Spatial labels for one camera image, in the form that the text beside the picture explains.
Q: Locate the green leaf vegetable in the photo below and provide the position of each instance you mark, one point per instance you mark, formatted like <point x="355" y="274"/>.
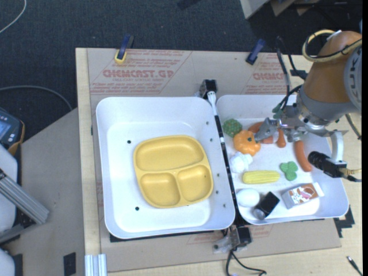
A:
<point x="289" y="170"/>

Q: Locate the brown and white carton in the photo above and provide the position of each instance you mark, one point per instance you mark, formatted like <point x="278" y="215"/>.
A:
<point x="302" y="195"/>

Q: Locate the orange sausage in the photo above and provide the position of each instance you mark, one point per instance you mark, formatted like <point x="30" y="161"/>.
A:
<point x="302" y="155"/>

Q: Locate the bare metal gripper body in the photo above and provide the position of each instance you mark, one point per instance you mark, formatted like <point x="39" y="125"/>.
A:
<point x="297" y="121"/>

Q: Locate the white garlic bulb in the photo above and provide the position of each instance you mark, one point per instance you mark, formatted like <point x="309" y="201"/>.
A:
<point x="239" y="162"/>

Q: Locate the yellow corn cob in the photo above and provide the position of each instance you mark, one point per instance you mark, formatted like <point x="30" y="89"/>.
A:
<point x="261" y="177"/>

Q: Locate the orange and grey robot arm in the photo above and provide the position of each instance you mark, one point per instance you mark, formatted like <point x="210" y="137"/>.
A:
<point x="327" y="79"/>

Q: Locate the orange carrot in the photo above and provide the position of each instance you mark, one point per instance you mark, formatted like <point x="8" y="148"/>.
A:
<point x="281" y="139"/>

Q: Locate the orange oblong toy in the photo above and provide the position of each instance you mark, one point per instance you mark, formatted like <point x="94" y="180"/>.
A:
<point x="254" y="126"/>

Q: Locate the white plastic tray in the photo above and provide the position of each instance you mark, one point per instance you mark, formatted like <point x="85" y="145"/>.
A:
<point x="270" y="160"/>
<point x="120" y="160"/>

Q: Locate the yellow divided plate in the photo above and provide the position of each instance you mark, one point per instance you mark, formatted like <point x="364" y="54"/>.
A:
<point x="169" y="171"/>

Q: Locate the black cylinder on white bracket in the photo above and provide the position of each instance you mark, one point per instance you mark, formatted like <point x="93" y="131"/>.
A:
<point x="325" y="162"/>

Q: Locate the thin black and white rod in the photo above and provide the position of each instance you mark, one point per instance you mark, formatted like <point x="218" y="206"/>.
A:
<point x="221" y="138"/>

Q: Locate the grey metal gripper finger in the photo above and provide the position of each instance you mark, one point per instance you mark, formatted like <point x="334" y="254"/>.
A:
<point x="294" y="135"/>
<point x="266" y="128"/>

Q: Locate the brown cardboard board, red print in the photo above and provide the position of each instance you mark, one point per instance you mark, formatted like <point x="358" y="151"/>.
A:
<point x="184" y="68"/>

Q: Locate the white egg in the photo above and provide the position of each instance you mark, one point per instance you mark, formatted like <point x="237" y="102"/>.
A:
<point x="247" y="197"/>

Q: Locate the green broccoli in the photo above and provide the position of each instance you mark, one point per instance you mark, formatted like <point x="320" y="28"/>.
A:
<point x="231" y="126"/>

